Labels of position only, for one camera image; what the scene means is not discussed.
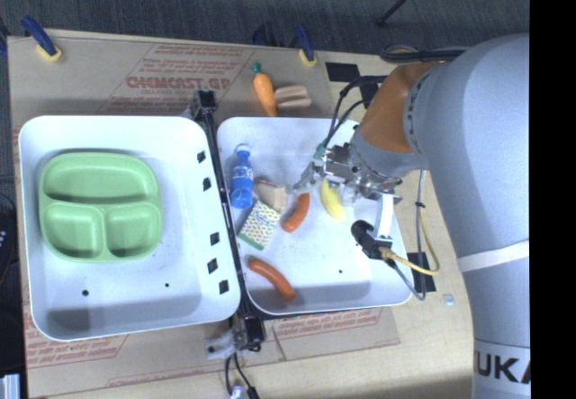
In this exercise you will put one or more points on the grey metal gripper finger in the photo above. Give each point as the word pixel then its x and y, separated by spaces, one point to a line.
pixel 307 178
pixel 349 197

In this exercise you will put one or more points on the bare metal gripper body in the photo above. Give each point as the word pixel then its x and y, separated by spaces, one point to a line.
pixel 344 163

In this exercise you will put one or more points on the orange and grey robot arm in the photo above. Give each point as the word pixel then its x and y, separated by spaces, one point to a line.
pixel 477 154

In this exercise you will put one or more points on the yellow banana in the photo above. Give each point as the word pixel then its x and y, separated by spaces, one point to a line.
pixel 334 205

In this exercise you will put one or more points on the orange toy sausage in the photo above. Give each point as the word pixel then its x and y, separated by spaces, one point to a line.
pixel 272 276
pixel 297 213

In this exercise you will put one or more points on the tan toy bread slice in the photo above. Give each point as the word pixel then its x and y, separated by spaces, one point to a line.
pixel 272 195

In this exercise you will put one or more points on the blue plastic bottle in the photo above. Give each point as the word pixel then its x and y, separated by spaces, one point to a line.
pixel 242 181

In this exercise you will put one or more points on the yellow and green patterned packet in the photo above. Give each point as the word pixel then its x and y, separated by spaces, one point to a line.
pixel 258 226

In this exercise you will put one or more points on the white plastic tray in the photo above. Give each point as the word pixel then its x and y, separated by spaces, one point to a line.
pixel 324 262
pixel 135 298

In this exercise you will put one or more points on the beige toy bread bun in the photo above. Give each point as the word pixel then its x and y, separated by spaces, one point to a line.
pixel 292 97

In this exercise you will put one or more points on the thin black rod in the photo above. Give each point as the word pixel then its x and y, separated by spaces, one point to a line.
pixel 223 208

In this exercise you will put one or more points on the orange carrot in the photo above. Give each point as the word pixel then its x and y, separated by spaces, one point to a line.
pixel 264 88

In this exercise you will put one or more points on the brown cardboard board red print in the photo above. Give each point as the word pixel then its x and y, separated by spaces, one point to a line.
pixel 135 73

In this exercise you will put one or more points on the green divided plate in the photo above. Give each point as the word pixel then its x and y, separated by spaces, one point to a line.
pixel 99 208

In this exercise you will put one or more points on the black cylinder on white bracket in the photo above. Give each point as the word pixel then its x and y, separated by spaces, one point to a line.
pixel 370 238

